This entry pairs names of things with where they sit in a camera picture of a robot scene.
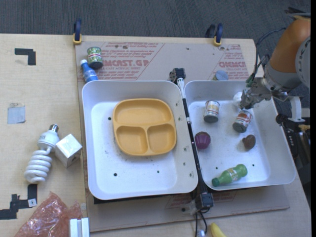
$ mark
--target gray carpet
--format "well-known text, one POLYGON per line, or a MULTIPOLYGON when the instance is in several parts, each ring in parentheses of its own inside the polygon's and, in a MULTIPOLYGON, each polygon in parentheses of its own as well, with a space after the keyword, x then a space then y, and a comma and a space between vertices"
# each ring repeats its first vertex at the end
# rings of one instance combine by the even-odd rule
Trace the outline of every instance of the gray carpet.
MULTIPOLYGON (((0 33, 203 38, 210 24, 222 23, 223 38, 254 39, 287 27, 293 7, 311 12, 311 0, 0 0, 0 33)), ((282 32, 266 38, 259 55, 271 55, 282 32)), ((301 84, 291 95, 310 107, 301 84)), ((289 102, 276 100, 279 113, 291 116, 289 102)))

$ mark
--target white cube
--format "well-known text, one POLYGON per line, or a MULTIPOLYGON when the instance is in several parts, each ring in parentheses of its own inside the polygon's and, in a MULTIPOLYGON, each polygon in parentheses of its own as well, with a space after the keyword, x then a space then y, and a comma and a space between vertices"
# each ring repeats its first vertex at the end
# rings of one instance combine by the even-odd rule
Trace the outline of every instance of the white cube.
POLYGON ((68 134, 65 138, 56 143, 55 155, 68 168, 77 159, 80 158, 82 145, 76 140, 72 134, 68 134))

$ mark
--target blue bottle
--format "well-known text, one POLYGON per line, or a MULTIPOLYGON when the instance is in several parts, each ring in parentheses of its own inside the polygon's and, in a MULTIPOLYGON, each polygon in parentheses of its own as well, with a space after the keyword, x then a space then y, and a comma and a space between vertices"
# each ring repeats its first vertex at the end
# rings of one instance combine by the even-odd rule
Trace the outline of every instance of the blue bottle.
POLYGON ((83 78, 85 82, 98 80, 96 72, 89 67, 87 60, 81 60, 80 64, 83 69, 83 78))

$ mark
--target blue clamp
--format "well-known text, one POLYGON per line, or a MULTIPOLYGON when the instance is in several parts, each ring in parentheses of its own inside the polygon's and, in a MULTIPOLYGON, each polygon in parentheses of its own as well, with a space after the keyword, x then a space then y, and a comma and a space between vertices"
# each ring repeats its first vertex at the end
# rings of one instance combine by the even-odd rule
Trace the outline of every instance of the blue clamp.
POLYGON ((77 18, 76 22, 74 23, 74 34, 73 34, 73 43, 75 45, 81 44, 81 19, 77 18))
POLYGON ((205 33, 205 38, 214 38, 214 45, 220 46, 222 44, 221 42, 222 33, 223 33, 222 23, 219 23, 217 25, 216 33, 215 33, 215 25, 211 24, 205 33))

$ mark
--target red plastic bag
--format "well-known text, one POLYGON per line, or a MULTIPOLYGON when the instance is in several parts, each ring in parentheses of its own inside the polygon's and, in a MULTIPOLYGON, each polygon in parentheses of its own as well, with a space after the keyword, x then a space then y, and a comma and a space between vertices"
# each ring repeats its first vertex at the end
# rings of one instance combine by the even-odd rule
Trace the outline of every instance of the red plastic bag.
POLYGON ((58 195, 50 192, 15 237, 67 237, 69 220, 81 218, 78 202, 68 208, 58 195))

